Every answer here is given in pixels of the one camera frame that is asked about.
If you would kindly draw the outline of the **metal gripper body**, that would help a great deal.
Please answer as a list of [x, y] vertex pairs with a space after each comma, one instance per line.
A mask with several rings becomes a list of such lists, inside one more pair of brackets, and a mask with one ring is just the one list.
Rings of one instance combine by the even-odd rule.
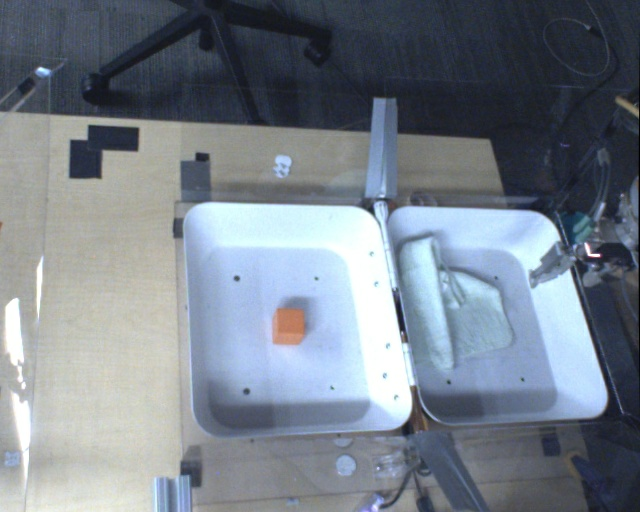
[[620, 243], [584, 242], [575, 247], [578, 260], [589, 269], [621, 267], [624, 264], [624, 246]]

